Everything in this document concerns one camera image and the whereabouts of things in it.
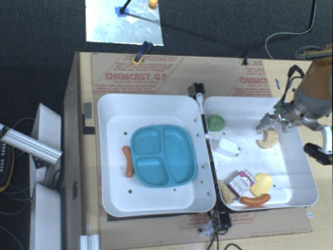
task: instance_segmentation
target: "metal plate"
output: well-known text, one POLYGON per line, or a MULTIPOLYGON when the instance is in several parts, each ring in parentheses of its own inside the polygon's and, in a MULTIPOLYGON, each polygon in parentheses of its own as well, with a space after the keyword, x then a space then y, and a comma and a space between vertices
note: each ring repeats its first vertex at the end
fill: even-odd
POLYGON ((129 13, 118 16, 117 7, 127 0, 85 0, 86 40, 99 43, 141 45, 144 41, 163 46, 158 5, 151 9, 148 0, 132 0, 129 13))

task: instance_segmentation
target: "sausage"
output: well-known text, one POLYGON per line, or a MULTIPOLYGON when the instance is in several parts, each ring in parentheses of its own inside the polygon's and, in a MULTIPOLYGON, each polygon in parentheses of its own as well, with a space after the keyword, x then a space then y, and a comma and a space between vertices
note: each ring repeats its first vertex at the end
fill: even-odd
POLYGON ((266 202, 268 202, 271 199, 271 196, 269 194, 262 194, 259 197, 250 198, 247 196, 242 196, 239 201, 242 204, 249 205, 249 206, 260 206, 266 202))
POLYGON ((133 161, 132 161, 132 154, 131 154, 131 149, 129 146, 124 146, 122 148, 123 153, 126 157, 126 161, 127 161, 127 167, 126 167, 126 172, 125 175, 127 178, 131 178, 133 177, 134 174, 134 167, 133 167, 133 161))

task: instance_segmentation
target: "white cable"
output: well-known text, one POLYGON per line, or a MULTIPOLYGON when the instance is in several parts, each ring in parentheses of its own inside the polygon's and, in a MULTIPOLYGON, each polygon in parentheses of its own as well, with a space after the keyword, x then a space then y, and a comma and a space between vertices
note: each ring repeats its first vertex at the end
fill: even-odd
POLYGON ((265 49, 266 49, 266 52, 268 53, 268 55, 270 56, 271 59, 274 59, 270 52, 268 51, 268 48, 267 48, 267 42, 269 41, 270 38, 276 36, 276 35, 279 35, 279 34, 289 34, 289 35, 301 35, 301 34, 305 34, 305 33, 308 33, 309 31, 312 30, 312 27, 313 27, 313 22, 314 22, 314 16, 316 14, 316 7, 317 7, 317 3, 315 4, 314 6, 314 10, 313 10, 313 18, 311 20, 311 26, 306 30, 306 31, 303 31, 303 32, 277 32, 277 33, 274 33, 272 34, 271 36, 269 36, 266 41, 265 41, 265 49))

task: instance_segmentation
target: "white plastic tray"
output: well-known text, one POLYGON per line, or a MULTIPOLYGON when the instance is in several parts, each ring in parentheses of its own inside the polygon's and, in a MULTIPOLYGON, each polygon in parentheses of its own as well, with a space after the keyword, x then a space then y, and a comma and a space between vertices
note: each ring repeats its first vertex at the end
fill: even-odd
MULTIPOLYGON (((283 133, 277 123, 273 126, 279 134, 275 146, 262 149, 256 143, 263 135, 257 134, 255 128, 265 113, 272 112, 277 101, 276 98, 209 97, 204 102, 207 120, 215 114, 225 120, 222 131, 209 132, 212 143, 226 138, 240 147, 237 157, 221 156, 213 151, 217 178, 228 183, 243 169, 253 176, 265 172, 273 178, 268 192, 270 201, 255 208, 235 201, 228 205, 232 210, 311 206, 317 202, 318 190, 297 127, 283 133)), ((252 196, 250 191, 245 195, 252 196)))
POLYGON ((188 96, 107 94, 98 102, 102 200, 116 217, 197 213, 209 211, 216 195, 199 106, 188 96), (192 140, 197 174, 177 187, 152 188, 134 175, 126 178, 124 145, 141 127, 173 124, 185 129, 192 140))

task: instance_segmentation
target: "orange ball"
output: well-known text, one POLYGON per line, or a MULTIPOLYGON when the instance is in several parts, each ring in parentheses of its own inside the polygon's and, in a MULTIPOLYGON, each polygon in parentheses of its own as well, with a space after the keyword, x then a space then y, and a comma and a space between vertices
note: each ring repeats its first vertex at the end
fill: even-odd
POLYGON ((149 5, 151 7, 156 7, 157 3, 158 3, 158 0, 149 0, 149 5))

